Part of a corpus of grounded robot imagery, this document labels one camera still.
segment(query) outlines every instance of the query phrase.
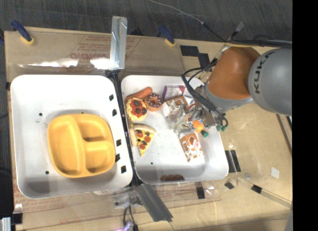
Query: toy hot dog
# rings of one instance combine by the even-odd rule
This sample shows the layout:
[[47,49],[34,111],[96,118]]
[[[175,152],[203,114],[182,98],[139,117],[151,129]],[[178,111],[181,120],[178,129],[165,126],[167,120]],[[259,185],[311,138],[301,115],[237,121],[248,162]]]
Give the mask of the toy hot dog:
[[125,102],[127,102],[131,98],[138,98],[143,99],[144,97],[150,95],[152,93],[153,89],[151,87],[146,87],[143,90],[140,90],[134,94],[131,94],[125,98]]

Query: white tray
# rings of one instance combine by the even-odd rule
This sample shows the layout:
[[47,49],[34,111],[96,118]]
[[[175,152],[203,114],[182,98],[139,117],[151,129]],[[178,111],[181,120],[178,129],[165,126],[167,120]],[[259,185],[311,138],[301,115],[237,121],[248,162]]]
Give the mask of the white tray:
[[[193,88],[200,86],[201,80],[191,81]],[[181,77],[164,76],[127,76],[121,83],[123,100],[126,96],[150,86],[153,92],[162,95],[165,85],[184,85]],[[213,126],[209,135],[203,138],[198,134],[204,152],[204,158],[192,159],[187,162],[177,134],[169,129],[161,110],[150,112],[143,121],[157,130],[151,145],[144,156],[140,157],[137,147],[133,147],[133,157],[138,177],[145,183],[163,184],[162,175],[180,174],[184,182],[218,180],[229,172],[229,165],[220,133]]]
[[[26,197],[111,190],[130,183],[133,172],[125,132],[115,88],[109,79],[102,76],[23,75],[12,81],[11,99],[17,185]],[[82,112],[98,115],[108,122],[120,159],[106,173],[66,178],[58,174],[51,163],[48,124],[57,116]]]

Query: silver duct tape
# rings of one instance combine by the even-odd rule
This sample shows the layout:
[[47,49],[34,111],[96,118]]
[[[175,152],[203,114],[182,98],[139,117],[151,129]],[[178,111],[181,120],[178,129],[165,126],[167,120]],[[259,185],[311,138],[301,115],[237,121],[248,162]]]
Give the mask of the silver duct tape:
[[112,70],[125,68],[127,18],[113,16],[110,45],[110,63],[114,65]]

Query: yellow clamp tip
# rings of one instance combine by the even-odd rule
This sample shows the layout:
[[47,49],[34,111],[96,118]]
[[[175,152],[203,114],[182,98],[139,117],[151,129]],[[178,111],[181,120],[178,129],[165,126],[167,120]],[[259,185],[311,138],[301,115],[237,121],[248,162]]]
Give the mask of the yellow clamp tip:
[[171,46],[171,47],[174,47],[175,46],[175,42],[174,43],[171,43],[169,40],[165,39],[165,42]]
[[34,42],[34,38],[31,36],[31,41],[27,41],[24,37],[20,36],[20,39],[27,45],[32,45]]

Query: toy donut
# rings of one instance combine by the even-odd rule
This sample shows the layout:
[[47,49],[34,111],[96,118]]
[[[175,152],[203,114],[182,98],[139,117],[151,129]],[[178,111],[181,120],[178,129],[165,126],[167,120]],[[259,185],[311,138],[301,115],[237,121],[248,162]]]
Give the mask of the toy donut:
[[149,111],[158,111],[162,107],[162,98],[158,94],[151,93],[145,97],[144,103]]

